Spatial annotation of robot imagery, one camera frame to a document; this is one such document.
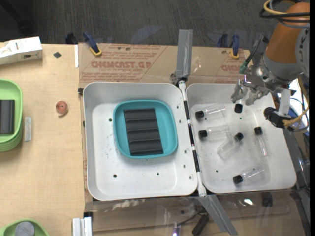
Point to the green plate stack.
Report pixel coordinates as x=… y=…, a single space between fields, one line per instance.
x=17 y=112

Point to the blue plate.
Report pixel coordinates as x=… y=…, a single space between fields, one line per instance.
x=119 y=131

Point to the black cylinder on white bracket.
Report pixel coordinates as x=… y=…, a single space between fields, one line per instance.
x=274 y=117

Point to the grey round disc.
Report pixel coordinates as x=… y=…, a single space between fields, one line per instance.
x=24 y=228

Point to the thin black and white rod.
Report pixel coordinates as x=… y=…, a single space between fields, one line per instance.
x=189 y=122

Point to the white carton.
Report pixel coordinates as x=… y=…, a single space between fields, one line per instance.
x=19 y=49

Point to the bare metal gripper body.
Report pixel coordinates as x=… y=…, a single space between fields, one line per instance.
x=258 y=80

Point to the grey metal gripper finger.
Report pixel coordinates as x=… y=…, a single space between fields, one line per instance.
x=252 y=97
x=237 y=92

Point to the clear plastic bottle black cap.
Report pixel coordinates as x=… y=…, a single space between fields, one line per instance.
x=229 y=147
x=238 y=179
x=203 y=133
x=258 y=131
x=211 y=112
x=238 y=108

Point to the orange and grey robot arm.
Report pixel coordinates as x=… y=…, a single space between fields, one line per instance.
x=283 y=40

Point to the brown cardboard board red print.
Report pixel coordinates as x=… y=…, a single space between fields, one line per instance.
x=137 y=65

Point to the white plastic tray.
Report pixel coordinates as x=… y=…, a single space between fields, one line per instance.
x=246 y=156
x=137 y=178

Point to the black ribbed rack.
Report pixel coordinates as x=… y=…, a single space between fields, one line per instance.
x=143 y=131
x=7 y=117

